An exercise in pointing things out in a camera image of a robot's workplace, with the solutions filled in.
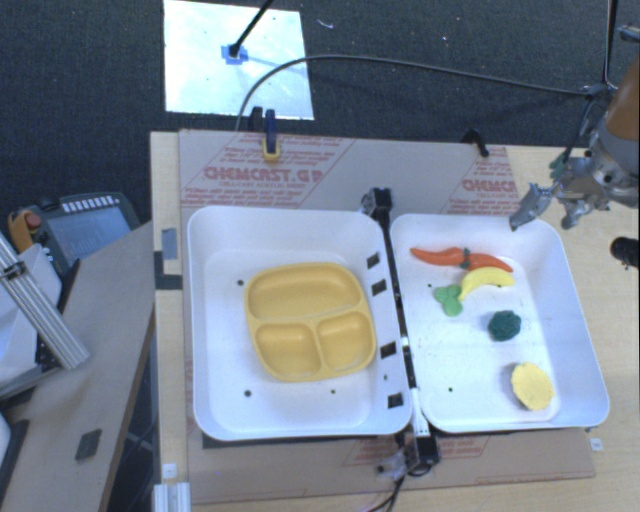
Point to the yellow round biscuit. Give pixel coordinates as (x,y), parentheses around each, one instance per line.
(532,387)

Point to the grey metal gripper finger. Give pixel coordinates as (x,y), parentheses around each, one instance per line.
(529,206)
(576,214)

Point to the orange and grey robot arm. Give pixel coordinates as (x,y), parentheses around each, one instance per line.
(627,120)

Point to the thin black and white rod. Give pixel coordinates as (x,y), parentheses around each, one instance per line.
(400,310)

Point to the yellow divided plate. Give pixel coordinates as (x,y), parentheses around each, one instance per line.
(300,295)

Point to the yellow banana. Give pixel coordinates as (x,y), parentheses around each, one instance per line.
(485,277)

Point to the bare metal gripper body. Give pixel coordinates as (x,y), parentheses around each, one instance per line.
(600,180)

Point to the white plastic tray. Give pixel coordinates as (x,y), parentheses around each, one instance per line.
(465,370)
(225,400)

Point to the dark green broccoli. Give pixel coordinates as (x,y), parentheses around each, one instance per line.
(504,326)

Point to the orange carrot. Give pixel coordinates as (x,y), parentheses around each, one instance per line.
(437,255)
(490,261)

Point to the brown cardboard board red print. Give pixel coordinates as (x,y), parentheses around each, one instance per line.
(310,165)

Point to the light green toy vegetable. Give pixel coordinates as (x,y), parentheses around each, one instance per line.
(451,302)

